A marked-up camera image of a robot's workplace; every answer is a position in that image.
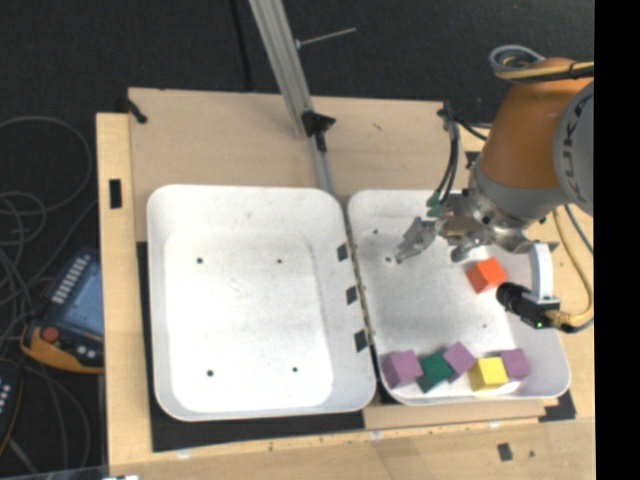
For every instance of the green cube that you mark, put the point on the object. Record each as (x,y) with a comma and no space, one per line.
(436,368)

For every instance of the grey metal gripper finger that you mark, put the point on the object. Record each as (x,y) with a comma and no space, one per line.
(416,240)
(465,250)

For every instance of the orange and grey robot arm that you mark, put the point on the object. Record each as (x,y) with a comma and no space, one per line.
(525,133)

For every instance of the yellow cube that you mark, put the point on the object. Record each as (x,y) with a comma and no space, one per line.
(487,373)

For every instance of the black cylinder on white bracket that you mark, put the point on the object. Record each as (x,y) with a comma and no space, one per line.
(525,304)

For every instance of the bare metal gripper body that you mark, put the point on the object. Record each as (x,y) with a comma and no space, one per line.
(480,223)

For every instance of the pale wood board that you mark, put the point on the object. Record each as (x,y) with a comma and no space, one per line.
(225,138)

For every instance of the purple cube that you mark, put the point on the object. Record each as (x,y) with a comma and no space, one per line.
(516,363)
(401,368)
(459,358)

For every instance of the white plastic tray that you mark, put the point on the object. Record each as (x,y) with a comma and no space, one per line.
(430,308)
(250,308)

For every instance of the orange cube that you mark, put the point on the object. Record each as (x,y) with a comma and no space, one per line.
(486,274)

